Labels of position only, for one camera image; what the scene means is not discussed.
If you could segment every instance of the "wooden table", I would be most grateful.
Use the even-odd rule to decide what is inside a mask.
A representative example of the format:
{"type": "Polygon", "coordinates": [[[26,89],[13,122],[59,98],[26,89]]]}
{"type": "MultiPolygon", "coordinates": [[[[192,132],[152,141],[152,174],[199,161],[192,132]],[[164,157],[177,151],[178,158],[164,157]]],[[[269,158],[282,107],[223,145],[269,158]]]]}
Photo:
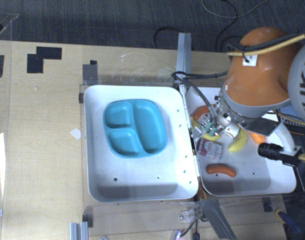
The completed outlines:
{"type": "MultiPolygon", "coordinates": [[[[99,83],[131,81],[129,73],[141,71],[148,72],[149,80],[163,78],[175,70],[177,51],[0,41],[0,55],[5,56],[0,78],[0,133],[5,133],[7,144],[3,199],[0,186],[0,239],[68,239],[69,223],[80,223],[84,212],[81,139],[70,133],[81,129],[78,97],[83,64],[97,61],[99,83]],[[60,47],[62,58],[45,59],[43,74],[27,73],[27,54],[36,54],[37,46],[60,47]]],[[[224,54],[192,52],[194,73],[218,73],[228,66],[224,54]]],[[[221,83],[222,79],[216,79],[206,84],[220,87],[221,83]]],[[[275,205],[283,203],[276,199],[275,205]]],[[[263,212],[258,202],[235,207],[239,210],[224,204],[224,213],[238,239],[286,239],[282,224],[272,212],[263,212]]],[[[135,218],[132,214],[128,218],[133,227],[135,218]]],[[[127,234],[114,234],[114,227],[119,225],[111,224],[107,237],[168,240],[172,228],[150,232],[150,225],[157,219],[147,219],[143,232],[131,233],[125,228],[124,232],[130,232],[127,234]]],[[[163,219],[178,220],[171,214],[163,219]]],[[[199,225],[201,239],[217,239],[208,222],[199,225]]]]}

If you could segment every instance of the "black floor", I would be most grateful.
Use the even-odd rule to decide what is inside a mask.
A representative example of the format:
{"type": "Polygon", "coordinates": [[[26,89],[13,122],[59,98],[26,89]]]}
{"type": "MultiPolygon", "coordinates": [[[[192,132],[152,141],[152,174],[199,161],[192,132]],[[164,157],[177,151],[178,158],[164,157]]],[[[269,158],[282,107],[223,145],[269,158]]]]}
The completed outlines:
{"type": "MultiPolygon", "coordinates": [[[[264,0],[228,1],[242,15],[264,0]]],[[[204,3],[214,13],[235,15],[226,2],[204,3]]],[[[214,51],[218,34],[233,21],[208,13],[202,0],[0,0],[0,13],[20,14],[13,33],[18,41],[153,48],[155,31],[171,27],[190,32],[197,51],[214,51]]],[[[304,31],[305,0],[270,0],[262,4],[229,27],[218,44],[226,37],[244,36],[263,26],[288,33],[304,31]]],[[[156,45],[176,49],[177,33],[160,32],[156,45]]]]}

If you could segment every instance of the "yellow wire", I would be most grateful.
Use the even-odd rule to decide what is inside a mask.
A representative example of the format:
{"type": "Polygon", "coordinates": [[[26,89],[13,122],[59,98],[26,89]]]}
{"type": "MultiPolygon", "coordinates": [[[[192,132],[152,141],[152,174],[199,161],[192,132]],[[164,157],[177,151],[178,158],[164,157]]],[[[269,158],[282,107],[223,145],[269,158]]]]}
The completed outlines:
{"type": "Polygon", "coordinates": [[[284,118],[284,119],[286,119],[290,122],[305,126],[305,122],[302,122],[302,121],[299,121],[299,120],[296,120],[296,119],[292,119],[292,118],[290,118],[290,117],[288,117],[288,116],[286,116],[282,113],[277,113],[277,116],[280,116],[281,118],[284,118]]]}
{"type": "Polygon", "coordinates": [[[269,52],[272,52],[272,51],[275,51],[275,50],[278,50],[280,48],[283,48],[283,47],[286,47],[286,46],[289,46],[289,45],[292,45],[294,43],[297,43],[301,40],[305,39],[305,34],[301,34],[301,35],[298,35],[298,36],[295,36],[289,40],[286,40],[284,42],[281,42],[281,43],[278,43],[278,44],[275,44],[273,46],[270,46],[268,48],[264,48],[264,49],[261,49],[261,50],[254,50],[254,51],[246,51],[244,53],[240,52],[240,51],[229,51],[227,52],[226,54],[228,56],[250,56],[250,55],[260,55],[260,54],[265,54],[265,53],[269,53],[269,52]]]}

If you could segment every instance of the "orange sausage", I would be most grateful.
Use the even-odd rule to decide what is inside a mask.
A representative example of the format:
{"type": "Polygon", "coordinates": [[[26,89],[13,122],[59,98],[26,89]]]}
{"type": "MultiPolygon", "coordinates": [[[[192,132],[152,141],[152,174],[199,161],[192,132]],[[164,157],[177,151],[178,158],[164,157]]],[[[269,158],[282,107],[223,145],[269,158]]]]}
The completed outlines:
{"type": "Polygon", "coordinates": [[[258,134],[258,133],[254,133],[254,132],[249,132],[250,136],[252,137],[253,141],[257,144],[261,144],[264,143],[266,141],[266,137],[258,134]]]}
{"type": "Polygon", "coordinates": [[[236,177],[236,172],[225,165],[211,164],[206,167],[206,172],[208,174],[226,174],[232,178],[236,177]]]}
{"type": "Polygon", "coordinates": [[[192,114],[192,119],[194,119],[195,121],[197,121],[203,114],[206,114],[209,112],[209,109],[206,105],[204,106],[200,106],[199,108],[197,108],[193,114],[192,114]]]}

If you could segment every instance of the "yellow banana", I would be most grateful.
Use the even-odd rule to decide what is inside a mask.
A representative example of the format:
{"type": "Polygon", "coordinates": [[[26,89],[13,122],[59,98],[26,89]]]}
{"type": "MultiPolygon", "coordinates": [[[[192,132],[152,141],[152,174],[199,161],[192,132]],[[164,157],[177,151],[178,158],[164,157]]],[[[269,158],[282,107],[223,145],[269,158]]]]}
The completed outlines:
{"type": "Polygon", "coordinates": [[[246,145],[247,138],[248,138],[247,132],[243,129],[240,129],[236,137],[236,140],[229,145],[228,151],[231,153],[240,151],[246,145]]]}
{"type": "MultiPolygon", "coordinates": [[[[195,127],[199,126],[199,123],[197,123],[193,117],[190,117],[191,119],[191,126],[192,128],[194,129],[195,127]]],[[[203,136],[202,136],[204,139],[208,140],[208,141],[211,141],[211,142],[215,142],[217,141],[221,136],[220,135],[214,135],[214,136],[209,136],[207,133],[205,133],[203,136]]]]}

